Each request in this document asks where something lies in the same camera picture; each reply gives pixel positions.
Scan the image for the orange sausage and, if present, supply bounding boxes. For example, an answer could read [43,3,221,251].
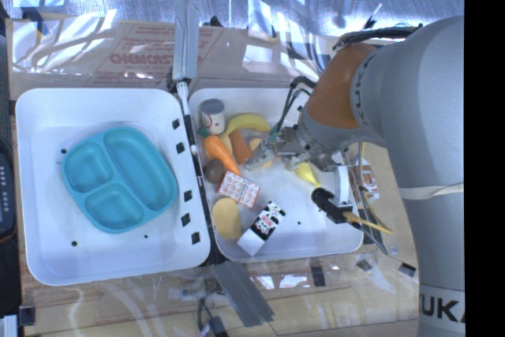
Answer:
[228,129,254,166]

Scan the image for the blue divided plate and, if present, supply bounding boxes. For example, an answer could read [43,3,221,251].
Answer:
[60,125,180,235]

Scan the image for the orange and white packet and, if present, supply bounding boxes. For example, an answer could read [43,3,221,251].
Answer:
[215,170,262,211]

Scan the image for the yellow round biscuit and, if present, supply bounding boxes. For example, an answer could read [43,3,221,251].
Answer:
[248,137,274,170]

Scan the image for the yellow potato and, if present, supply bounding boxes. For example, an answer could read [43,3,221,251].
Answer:
[211,197,244,241]

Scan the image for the white cow print carton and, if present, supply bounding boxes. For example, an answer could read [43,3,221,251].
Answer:
[236,200,287,257]

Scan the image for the white plastic tray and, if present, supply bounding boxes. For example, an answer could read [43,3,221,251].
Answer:
[188,87,365,264]
[14,87,211,286]

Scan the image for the brown cardboard board red print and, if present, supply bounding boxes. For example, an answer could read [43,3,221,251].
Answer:
[6,17,420,337]

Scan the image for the orange and white small carton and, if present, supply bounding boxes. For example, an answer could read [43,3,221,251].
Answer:
[357,159,381,203]

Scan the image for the orange carrot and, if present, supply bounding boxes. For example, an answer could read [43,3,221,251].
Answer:
[196,125,242,177]

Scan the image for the white can with grey top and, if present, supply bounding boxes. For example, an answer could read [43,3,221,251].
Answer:
[199,98,226,136]

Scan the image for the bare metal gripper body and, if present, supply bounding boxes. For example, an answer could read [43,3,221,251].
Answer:
[271,125,348,174]

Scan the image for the yellow banana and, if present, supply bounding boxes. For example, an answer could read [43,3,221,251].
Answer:
[224,113,272,137]

